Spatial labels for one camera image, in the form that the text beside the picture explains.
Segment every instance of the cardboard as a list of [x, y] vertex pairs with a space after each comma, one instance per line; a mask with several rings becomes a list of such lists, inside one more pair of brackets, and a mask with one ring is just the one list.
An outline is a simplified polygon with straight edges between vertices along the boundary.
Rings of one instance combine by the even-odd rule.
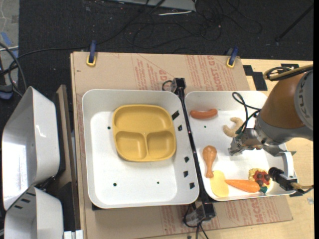
[[[226, 56], [98, 53], [95, 67], [87, 52], [71, 54], [76, 156], [81, 229], [84, 238], [146, 238], [193, 232], [182, 223], [186, 206], [92, 210], [88, 197], [82, 120], [82, 96], [91, 89], [161, 90], [174, 77], [186, 80], [186, 92], [249, 90], [239, 58], [226, 66]], [[218, 202], [217, 216], [205, 230], [292, 220], [285, 196]]]

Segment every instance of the brown tube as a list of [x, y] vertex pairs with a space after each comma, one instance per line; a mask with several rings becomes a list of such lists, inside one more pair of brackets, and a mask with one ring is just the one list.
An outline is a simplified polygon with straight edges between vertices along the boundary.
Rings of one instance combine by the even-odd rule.
[[264, 122], [286, 129], [305, 126], [295, 110], [294, 101], [298, 82], [303, 75], [280, 80], [275, 85], [260, 112]]

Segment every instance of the toy chicken drumstick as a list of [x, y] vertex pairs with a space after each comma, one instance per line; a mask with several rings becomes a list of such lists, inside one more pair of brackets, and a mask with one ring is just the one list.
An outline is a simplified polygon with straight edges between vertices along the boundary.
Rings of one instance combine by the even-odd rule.
[[212, 168], [213, 162], [216, 158], [216, 155], [217, 155], [217, 150], [214, 146], [208, 145], [203, 150], [203, 158], [204, 158], [204, 161], [205, 161], [206, 166], [207, 166], [207, 172], [206, 172], [207, 178], [214, 177], [214, 174], [211, 171], [211, 168]]

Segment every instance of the toy carrot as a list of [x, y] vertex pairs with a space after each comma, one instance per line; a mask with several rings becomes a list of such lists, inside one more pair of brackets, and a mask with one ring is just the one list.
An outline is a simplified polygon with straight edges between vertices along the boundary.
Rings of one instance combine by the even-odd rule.
[[225, 180], [228, 185], [244, 190], [249, 193], [256, 193], [260, 190], [260, 186], [255, 181], [249, 180]]

